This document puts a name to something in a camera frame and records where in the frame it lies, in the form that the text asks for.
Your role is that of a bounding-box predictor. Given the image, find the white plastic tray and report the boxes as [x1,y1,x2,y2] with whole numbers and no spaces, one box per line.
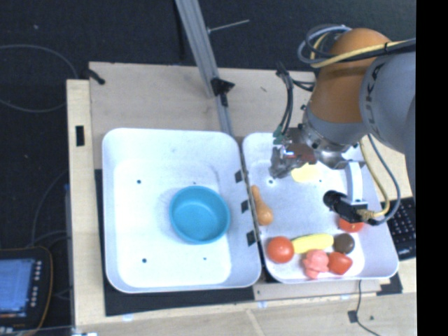
[241,132,400,285]
[101,127,263,294]

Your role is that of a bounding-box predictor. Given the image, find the black cylinder on white bracket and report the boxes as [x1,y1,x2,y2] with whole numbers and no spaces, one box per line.
[322,160,369,224]

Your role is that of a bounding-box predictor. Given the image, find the red toy tomato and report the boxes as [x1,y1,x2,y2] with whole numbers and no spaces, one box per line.
[267,236,295,265]

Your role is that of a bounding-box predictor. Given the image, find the pale yellow toy food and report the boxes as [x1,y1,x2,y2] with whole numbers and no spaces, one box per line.
[290,162,321,184]

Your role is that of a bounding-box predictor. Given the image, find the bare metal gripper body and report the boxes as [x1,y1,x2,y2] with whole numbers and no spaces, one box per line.
[274,127,352,169]

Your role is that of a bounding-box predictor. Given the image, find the red orange toy fruit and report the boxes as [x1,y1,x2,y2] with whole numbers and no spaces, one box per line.
[337,216,365,233]

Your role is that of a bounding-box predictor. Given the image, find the blue bowl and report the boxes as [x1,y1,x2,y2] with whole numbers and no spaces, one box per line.
[169,185,231,245]

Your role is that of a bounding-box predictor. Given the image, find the brown toy food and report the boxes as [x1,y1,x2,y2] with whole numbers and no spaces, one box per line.
[332,232,356,255]

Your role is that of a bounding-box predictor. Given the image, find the pink toy food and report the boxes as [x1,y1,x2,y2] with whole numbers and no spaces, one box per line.
[302,249,330,280]

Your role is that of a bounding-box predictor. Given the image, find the yellow toy corn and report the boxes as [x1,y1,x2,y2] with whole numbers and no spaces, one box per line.
[291,233,335,255]

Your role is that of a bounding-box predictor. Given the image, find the pale wooden board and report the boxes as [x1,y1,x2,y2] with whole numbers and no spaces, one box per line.
[88,61,417,302]

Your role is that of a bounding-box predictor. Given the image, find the black keyboard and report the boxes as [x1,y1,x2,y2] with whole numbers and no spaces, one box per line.
[386,197,417,262]

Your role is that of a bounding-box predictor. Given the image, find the orange toy squash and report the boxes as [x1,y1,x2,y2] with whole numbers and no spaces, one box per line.
[250,185,274,227]

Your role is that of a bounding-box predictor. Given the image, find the red toy pepper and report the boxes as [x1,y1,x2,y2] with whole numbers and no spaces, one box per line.
[327,251,354,277]

